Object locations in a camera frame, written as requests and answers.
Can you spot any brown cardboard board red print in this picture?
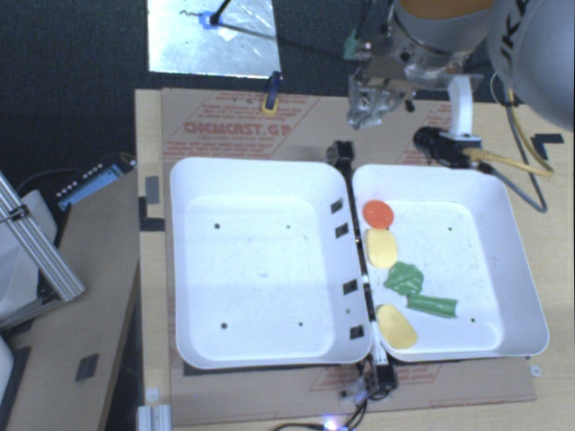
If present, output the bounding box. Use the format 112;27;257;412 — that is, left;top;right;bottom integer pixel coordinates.
159;87;538;427

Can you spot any black cylinder on white bracket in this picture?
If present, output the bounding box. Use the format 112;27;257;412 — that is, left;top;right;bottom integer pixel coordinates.
412;74;483;168

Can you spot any thin black and white rod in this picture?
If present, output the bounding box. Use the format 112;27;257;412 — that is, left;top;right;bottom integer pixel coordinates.
337;158;388;368

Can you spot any white plastic tray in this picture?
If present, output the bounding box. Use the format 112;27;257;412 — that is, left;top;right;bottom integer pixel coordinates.
351;163;551;364
169;156;375;371

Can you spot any green bean pod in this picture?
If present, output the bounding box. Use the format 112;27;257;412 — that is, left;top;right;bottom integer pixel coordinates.
405;295;460;320

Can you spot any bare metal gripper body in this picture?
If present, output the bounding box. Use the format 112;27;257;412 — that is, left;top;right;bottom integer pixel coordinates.
358;42;484;103

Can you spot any yellow oval slice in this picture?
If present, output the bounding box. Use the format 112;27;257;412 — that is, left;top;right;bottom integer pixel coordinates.
364;228;399;269
376;303;420;351

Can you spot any green lettuce leaf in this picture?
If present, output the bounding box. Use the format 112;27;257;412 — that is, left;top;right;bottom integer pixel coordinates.
383;260;425;297

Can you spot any orange round disc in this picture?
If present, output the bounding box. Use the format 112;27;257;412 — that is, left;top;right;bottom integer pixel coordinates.
363;199;395;231

